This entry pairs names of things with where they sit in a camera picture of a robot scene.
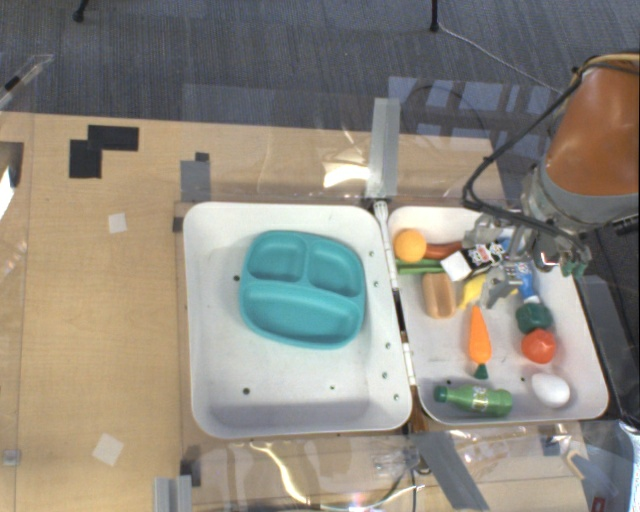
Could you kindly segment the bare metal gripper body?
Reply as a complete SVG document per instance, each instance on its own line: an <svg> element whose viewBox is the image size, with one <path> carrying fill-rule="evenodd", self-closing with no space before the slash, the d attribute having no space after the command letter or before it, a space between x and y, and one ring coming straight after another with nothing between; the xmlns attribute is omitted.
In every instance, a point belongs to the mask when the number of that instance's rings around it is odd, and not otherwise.
<svg viewBox="0 0 640 512"><path fill-rule="evenodd" d="M558 268L561 274L583 274L591 251L576 234L536 219L515 219L507 224L512 235L507 259L529 263L541 272Z"/></svg>

